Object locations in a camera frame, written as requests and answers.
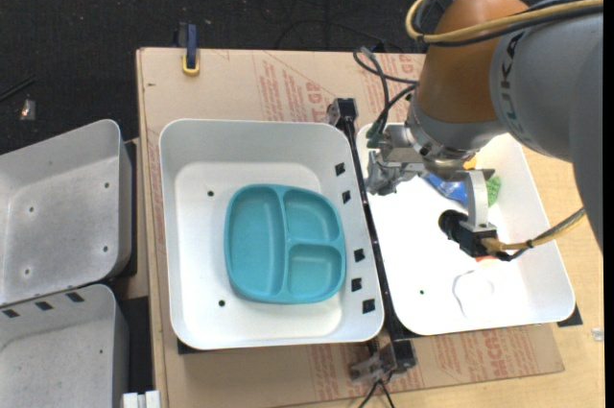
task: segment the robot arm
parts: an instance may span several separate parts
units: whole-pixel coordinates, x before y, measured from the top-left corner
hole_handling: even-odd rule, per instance
[[[468,180],[466,162],[509,132],[573,164],[602,247],[602,0],[454,0],[425,35],[429,1],[408,13],[408,33],[430,47],[405,126],[386,128],[371,154],[369,191],[423,172]],[[477,196],[469,221],[484,207]]]

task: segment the blue object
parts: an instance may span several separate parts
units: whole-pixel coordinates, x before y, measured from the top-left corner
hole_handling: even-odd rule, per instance
[[[186,64],[190,69],[196,68],[196,50],[198,46],[197,40],[197,32],[196,32],[196,24],[188,24],[188,29],[186,33]]]
[[[293,186],[237,191],[226,212],[224,254],[232,286],[251,300],[318,302],[345,279],[337,209],[320,193]]]
[[[456,200],[467,206],[467,192],[462,181],[444,181],[432,174],[428,174],[424,179],[432,184],[444,197]]]

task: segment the white tray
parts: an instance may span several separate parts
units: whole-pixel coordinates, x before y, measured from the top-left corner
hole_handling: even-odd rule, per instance
[[[121,272],[131,178],[111,120],[0,156],[0,306]]]
[[[0,408],[119,408],[128,342],[105,285],[0,309]]]
[[[365,177],[367,130],[357,137]],[[488,213],[501,240],[527,240],[550,227],[522,148],[510,135],[488,143],[478,154],[478,167],[495,169],[502,181]],[[426,180],[413,178],[399,184],[395,194],[368,200],[394,311],[414,333],[550,323],[573,313],[574,291],[555,241],[510,262],[476,262],[437,224],[444,210],[466,210]]]
[[[177,120],[159,143],[171,322],[180,341],[216,349],[361,342],[377,335],[384,311],[342,132],[321,123]],[[337,176],[340,164],[344,172]],[[335,296],[272,304],[243,299],[232,289],[224,264],[224,217],[234,192],[253,183],[310,189],[336,206],[347,266]],[[345,192],[350,200],[344,204]],[[355,252],[364,258],[357,261]],[[361,288],[352,291],[358,279]]]

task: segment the yellow cable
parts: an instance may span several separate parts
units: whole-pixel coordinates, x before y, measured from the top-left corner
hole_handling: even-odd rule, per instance
[[[540,244],[545,244],[550,241],[553,241],[557,237],[560,237],[563,234],[566,234],[570,230],[579,226],[584,218],[586,217],[586,212],[581,209],[575,214],[567,217],[565,220],[542,232],[535,239],[530,239],[529,241],[524,241],[521,243],[512,243],[506,244],[501,242],[499,239],[495,239],[493,237],[486,237],[481,240],[481,244],[486,248],[489,254],[495,254],[496,252],[505,252],[505,251],[514,251],[514,250],[526,250],[529,248],[534,248],[535,246],[539,246]]]
[[[537,11],[520,12],[514,15],[507,15],[505,17],[489,20],[481,24],[476,24],[467,28],[457,29],[456,31],[450,31],[448,33],[442,33],[438,35],[423,35],[413,27],[413,16],[422,2],[424,2],[424,0],[417,0],[408,11],[407,17],[405,19],[405,29],[407,30],[407,33],[408,35],[410,35],[410,37],[412,37],[413,39],[421,39],[426,43],[459,39],[470,35],[476,35],[477,33],[482,33],[486,30],[494,30],[511,24],[518,24],[526,20],[554,15],[560,12],[575,11],[603,4],[603,0],[578,0],[565,4],[552,5],[550,7],[539,9]]]

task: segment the yellow clamp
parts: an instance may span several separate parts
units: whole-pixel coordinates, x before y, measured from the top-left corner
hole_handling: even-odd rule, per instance
[[[195,77],[197,75],[199,75],[200,69],[201,69],[201,64],[199,62],[199,55],[197,54],[196,56],[196,63],[194,65],[194,68],[189,68],[188,67],[188,56],[187,55],[183,55],[181,57],[181,68],[183,69],[183,73],[185,75],[189,75],[190,77]]]

